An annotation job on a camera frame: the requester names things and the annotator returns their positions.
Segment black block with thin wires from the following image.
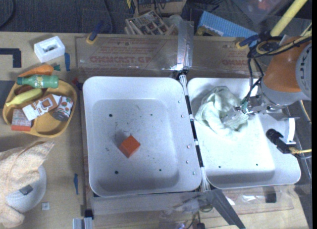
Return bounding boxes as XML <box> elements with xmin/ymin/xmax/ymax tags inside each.
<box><xmin>175</xmin><ymin>67</ymin><xmax>190</xmax><ymax>79</ymax></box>

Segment orange and white packet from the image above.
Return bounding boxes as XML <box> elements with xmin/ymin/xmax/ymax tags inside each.
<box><xmin>10</xmin><ymin>108</ymin><xmax>33</xmax><ymax>132</ymax></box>

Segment white foam box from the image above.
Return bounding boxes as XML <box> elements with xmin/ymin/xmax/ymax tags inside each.
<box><xmin>33</xmin><ymin>35</ymin><xmax>66</xmax><ymax>64</ymax></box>

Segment cream towel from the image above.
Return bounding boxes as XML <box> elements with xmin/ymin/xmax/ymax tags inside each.
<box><xmin>0</xmin><ymin>140</ymin><xmax>55</xmax><ymax>229</ymax></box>

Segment white and orange carton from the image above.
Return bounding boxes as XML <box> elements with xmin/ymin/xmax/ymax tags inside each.
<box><xmin>22</xmin><ymin>93</ymin><xmax>62</xmax><ymax>122</ymax></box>

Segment yellow banana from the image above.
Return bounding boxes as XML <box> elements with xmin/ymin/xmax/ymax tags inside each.
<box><xmin>5</xmin><ymin>88</ymin><xmax>44</xmax><ymax>108</ymax></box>

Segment brown cardboard board red print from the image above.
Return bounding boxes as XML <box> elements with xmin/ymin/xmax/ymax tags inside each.
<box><xmin>74</xmin><ymin>34</ymin><xmax>296</xmax><ymax>216</ymax></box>

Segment thin black and white rod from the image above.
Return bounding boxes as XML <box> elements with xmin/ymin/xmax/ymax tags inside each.
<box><xmin>178</xmin><ymin>73</ymin><xmax>211</xmax><ymax>192</ymax></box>

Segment green bottle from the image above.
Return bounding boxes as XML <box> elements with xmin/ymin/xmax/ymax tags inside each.
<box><xmin>16</xmin><ymin>74</ymin><xmax>59</xmax><ymax>90</ymax></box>

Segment small printed can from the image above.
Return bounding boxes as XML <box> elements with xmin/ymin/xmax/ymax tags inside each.
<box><xmin>51</xmin><ymin>95</ymin><xmax>74</xmax><ymax>122</ymax></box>

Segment yellow divided plate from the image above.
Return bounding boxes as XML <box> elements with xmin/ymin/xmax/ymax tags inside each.
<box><xmin>2</xmin><ymin>78</ymin><xmax>78</xmax><ymax>138</ymax></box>

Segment brown sausage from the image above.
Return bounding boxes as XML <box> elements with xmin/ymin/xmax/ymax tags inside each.
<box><xmin>14</xmin><ymin>85</ymin><xmax>32</xmax><ymax>95</ymax></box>

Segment white plastic tray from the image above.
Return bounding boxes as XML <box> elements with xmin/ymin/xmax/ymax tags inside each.
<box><xmin>187</xmin><ymin>77</ymin><xmax>302</xmax><ymax>190</ymax></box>
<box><xmin>82</xmin><ymin>76</ymin><xmax>203</xmax><ymax>198</ymax></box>

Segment pale green cloth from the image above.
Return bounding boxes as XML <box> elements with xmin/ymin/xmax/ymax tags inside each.
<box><xmin>195</xmin><ymin>86</ymin><xmax>249</xmax><ymax>135</ymax></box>

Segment orange carrot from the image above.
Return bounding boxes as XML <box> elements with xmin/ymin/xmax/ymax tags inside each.
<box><xmin>18</xmin><ymin>64</ymin><xmax>61</xmax><ymax>78</ymax></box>

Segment black cylinder on white bracket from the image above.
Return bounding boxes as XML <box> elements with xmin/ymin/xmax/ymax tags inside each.
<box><xmin>265</xmin><ymin>116</ymin><xmax>298</xmax><ymax>154</ymax></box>

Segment white bowl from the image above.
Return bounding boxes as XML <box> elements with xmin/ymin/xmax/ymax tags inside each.
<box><xmin>5</xmin><ymin>164</ymin><xmax>48</xmax><ymax>214</ymax></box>

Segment orange cube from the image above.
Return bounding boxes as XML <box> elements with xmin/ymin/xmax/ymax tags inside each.
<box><xmin>118</xmin><ymin>135</ymin><xmax>141</xmax><ymax>159</ymax></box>

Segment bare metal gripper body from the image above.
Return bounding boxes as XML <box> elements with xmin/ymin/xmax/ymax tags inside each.
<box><xmin>239</xmin><ymin>94</ymin><xmax>283</xmax><ymax>115</ymax></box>

